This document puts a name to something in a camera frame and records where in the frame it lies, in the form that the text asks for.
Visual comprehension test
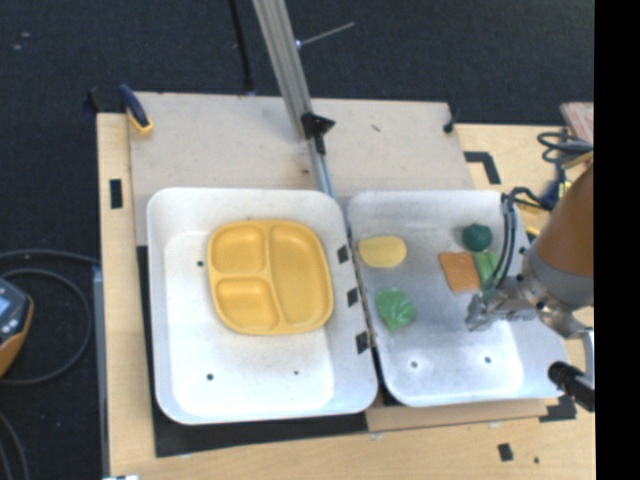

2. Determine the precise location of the light green toy lettuce leaf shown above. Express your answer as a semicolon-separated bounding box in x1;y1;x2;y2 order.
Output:
374;287;418;334

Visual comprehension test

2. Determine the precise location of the yellow toy corn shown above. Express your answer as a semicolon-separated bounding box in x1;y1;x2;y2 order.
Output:
357;235;409;270

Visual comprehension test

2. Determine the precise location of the dark green toy broccoli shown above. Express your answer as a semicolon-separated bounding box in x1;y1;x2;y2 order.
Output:
461;222;495;253

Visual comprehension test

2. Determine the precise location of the orange toy bread slice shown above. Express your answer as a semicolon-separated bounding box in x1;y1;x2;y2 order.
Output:
438;251;483;293

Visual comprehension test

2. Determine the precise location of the white plastic tray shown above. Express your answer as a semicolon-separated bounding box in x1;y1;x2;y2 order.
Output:
345;189;572;409
145;186;380;426

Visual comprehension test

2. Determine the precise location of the pale wood board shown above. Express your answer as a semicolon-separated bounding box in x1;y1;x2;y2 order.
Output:
126;91;552;433

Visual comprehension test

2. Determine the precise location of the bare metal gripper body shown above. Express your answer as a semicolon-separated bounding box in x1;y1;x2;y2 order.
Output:
491;274;590;340

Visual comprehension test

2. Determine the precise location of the yellow divided plate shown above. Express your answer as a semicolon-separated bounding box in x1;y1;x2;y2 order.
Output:
206;219;336;337

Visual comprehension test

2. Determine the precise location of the black cylinder on white bracket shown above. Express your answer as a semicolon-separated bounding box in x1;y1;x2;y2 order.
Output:
546;328;596;413

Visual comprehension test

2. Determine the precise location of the light green toy vegetable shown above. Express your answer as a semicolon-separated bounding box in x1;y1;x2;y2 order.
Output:
472;249;502;290

